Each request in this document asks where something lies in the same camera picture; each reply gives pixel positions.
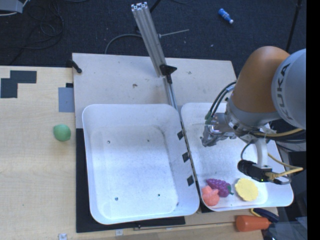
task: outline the orange handle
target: orange handle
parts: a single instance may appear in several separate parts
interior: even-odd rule
[[[266,230],[271,222],[266,217],[239,215],[235,219],[236,228],[241,232]]]

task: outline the white tray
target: white tray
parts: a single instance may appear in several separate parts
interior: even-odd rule
[[[187,216],[199,195],[179,113],[167,104],[92,104],[82,113],[89,206],[105,225]]]
[[[240,172],[237,168],[241,160],[241,152],[246,143],[239,138],[219,140],[216,145],[204,147],[200,137],[203,136],[205,115],[208,113],[211,103],[187,103],[181,109],[181,117],[188,139],[189,149],[196,172],[199,188],[207,185],[206,179],[215,178],[231,184],[234,195],[221,197],[215,206],[209,209],[220,212],[262,207],[285,207],[292,203],[294,195],[290,184],[276,185],[271,182],[258,182]],[[221,103],[218,112],[226,111],[226,103]],[[281,161],[274,141],[267,144],[269,153]],[[257,151],[254,145],[248,146],[243,158],[257,162]],[[284,166],[271,158],[268,165],[274,172],[285,171]],[[239,178],[251,179],[258,187],[258,197],[254,201],[243,201],[235,191],[235,183]]]

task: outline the blue bottle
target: blue bottle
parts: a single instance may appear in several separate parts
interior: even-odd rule
[[[230,18],[229,13],[227,13],[223,8],[221,8],[218,11],[218,14],[221,15],[222,18],[224,18],[227,22],[229,22],[230,24],[234,23],[234,20]]]

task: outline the purple toy grapes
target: purple toy grapes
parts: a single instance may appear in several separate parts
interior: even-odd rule
[[[226,198],[229,194],[233,195],[234,193],[231,192],[231,185],[224,180],[221,179],[215,179],[215,178],[209,178],[206,180],[206,183],[212,188],[212,189],[218,189],[219,193],[218,195],[221,198]]]

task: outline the wooden table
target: wooden table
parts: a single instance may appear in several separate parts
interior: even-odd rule
[[[59,112],[58,99],[58,89],[73,83],[74,69],[0,66],[0,79],[10,71],[36,71],[36,83],[18,83],[17,98],[0,98],[1,239],[263,239],[259,230],[236,230],[235,217],[249,215],[246,209],[199,211],[173,227],[76,233],[75,113]],[[55,139],[57,124],[70,127],[70,140]]]

